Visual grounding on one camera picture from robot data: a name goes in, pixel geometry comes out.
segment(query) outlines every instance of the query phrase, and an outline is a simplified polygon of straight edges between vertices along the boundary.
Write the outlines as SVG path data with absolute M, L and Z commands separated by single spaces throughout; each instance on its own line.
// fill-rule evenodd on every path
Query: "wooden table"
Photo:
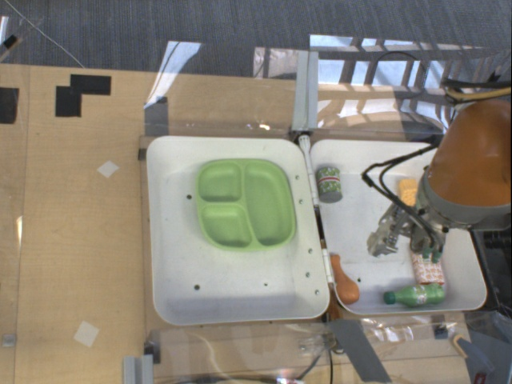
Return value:
M 111 95 L 83 95 L 81 118 L 56 118 L 55 87 L 68 86 L 71 74 L 111 76 Z M 152 73 L 0 65 L 0 86 L 20 89 L 18 120 L 0 125 L 0 333 L 16 332 L 18 340 L 0 348 L 0 382 L 121 383 L 123 357 L 142 354 L 147 320 L 138 149 L 154 81 Z M 257 110 L 254 119 L 281 137 L 291 120 L 294 83 L 183 75 L 167 97 L 173 134 L 192 132 L 187 124 L 196 121 L 195 134 L 213 122 L 214 134 L 268 135 L 257 124 L 252 133 L 246 127 Z M 118 167 L 109 178 L 98 172 L 106 162 Z M 14 244 L 21 217 L 20 256 Z M 6 266 L 6 255 L 14 266 Z M 447 315 L 451 319 L 453 329 L 467 335 L 463 317 Z M 91 347 L 74 339 L 82 322 L 98 329 Z M 254 345 L 265 349 L 266 340 Z M 191 343 L 181 346 L 190 350 Z M 375 348 L 396 382 L 467 382 L 463 359 L 433 334 Z M 222 342 L 216 363 L 228 370 L 233 356 L 234 348 Z M 360 382 L 346 356 L 334 363 L 334 382 Z M 328 375 L 323 359 L 306 381 L 328 382 Z

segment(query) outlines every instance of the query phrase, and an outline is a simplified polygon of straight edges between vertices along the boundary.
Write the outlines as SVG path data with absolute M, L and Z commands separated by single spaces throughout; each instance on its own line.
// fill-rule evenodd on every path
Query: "wooden surface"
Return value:
M 284 357 L 279 343 L 297 350 L 294 334 L 274 335 L 277 327 L 272 325 L 242 329 L 242 335 L 233 326 L 227 336 L 218 337 L 213 330 L 197 328 L 198 340 L 191 341 L 182 330 L 158 320 L 153 323 L 148 316 L 154 310 L 144 293 L 144 181 L 137 156 L 144 134 L 143 104 L 154 74 L 20 66 L 0 70 L 0 86 L 12 82 L 20 88 L 20 110 L 30 108 L 28 122 L 24 118 L 17 122 L 26 124 L 24 130 L 20 125 L 0 126 L 0 144 L 7 150 L 0 154 L 0 190 L 10 190 L 17 206 L 7 216 L 2 212 L 0 241 L 16 240 L 12 219 L 23 213 L 18 343 L 15 360 L 14 349 L 0 349 L 2 383 L 119 384 L 122 358 L 140 356 L 146 334 L 156 326 L 169 337 L 166 345 L 176 354 L 186 351 L 193 360 L 188 367 L 174 360 L 169 374 L 184 374 L 187 368 L 212 371 L 212 366 L 228 370 L 237 360 L 251 369 L 254 360 L 246 359 L 251 351 L 278 365 Z M 68 86 L 72 73 L 112 76 L 111 96 L 83 96 L 81 118 L 56 118 L 55 87 Z M 228 128 L 249 133 L 241 123 L 253 118 L 272 125 L 280 135 L 290 120 L 294 92 L 290 82 L 183 76 L 176 79 L 169 96 L 176 130 L 191 132 L 186 116 L 193 115 L 198 131 L 207 122 L 223 128 L 226 120 Z M 251 134 L 262 132 L 258 126 L 251 129 Z M 15 143 L 25 143 L 26 148 Z M 10 155 L 26 156 L 26 172 L 25 165 L 14 163 Z M 109 178 L 97 171 L 107 161 L 119 167 Z M 19 178 L 25 178 L 21 187 Z M 9 249 L 12 243 L 0 244 L 2 254 Z M 17 281 L 14 270 L 9 272 L 10 280 Z M 5 276 L 0 277 L 0 321 L 6 331 L 14 326 L 5 316 L 3 300 L 18 287 L 9 283 L 6 287 Z M 466 334 L 463 318 L 458 317 L 454 323 Z M 91 347 L 74 340 L 83 321 L 99 329 Z M 372 343 L 396 382 L 466 382 L 462 358 L 448 341 L 434 340 L 429 328 L 418 326 L 416 341 Z M 241 352 L 241 342 L 250 350 Z M 206 356 L 196 359 L 195 351 L 205 351 L 199 354 Z M 360 382 L 346 356 L 336 356 L 334 362 L 334 382 Z M 307 358 L 292 367 L 305 363 Z M 323 358 L 306 382 L 328 382 L 328 374 Z

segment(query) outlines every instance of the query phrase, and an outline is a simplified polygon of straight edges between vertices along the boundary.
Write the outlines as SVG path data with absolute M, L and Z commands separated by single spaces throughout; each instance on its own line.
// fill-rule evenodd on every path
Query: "white paper square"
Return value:
M 88 322 L 82 322 L 76 334 L 74 335 L 74 339 L 84 346 L 92 347 L 94 340 L 96 340 L 96 337 L 98 336 L 98 333 L 99 328 L 94 327 Z
M 119 166 L 114 164 L 112 161 L 107 161 L 98 168 L 98 172 L 105 178 L 110 178 L 112 174 L 119 169 Z
M 4 334 L 2 336 L 2 347 L 16 346 L 16 334 Z

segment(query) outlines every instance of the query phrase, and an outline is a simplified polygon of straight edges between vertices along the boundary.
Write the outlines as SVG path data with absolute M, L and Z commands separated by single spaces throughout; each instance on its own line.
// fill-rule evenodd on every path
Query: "green soda bottle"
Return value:
M 408 307 L 438 304 L 444 299 L 445 291 L 438 283 L 408 286 L 396 292 L 387 291 L 384 293 L 384 302 L 386 302 L 386 304 L 399 302 Z

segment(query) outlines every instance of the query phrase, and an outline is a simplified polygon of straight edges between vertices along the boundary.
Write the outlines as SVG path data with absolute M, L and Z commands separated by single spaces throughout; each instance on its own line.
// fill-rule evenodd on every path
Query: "green divided plate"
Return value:
M 208 241 L 227 250 L 265 250 L 295 234 L 290 185 L 282 169 L 262 159 L 205 164 L 196 181 L 199 224 Z

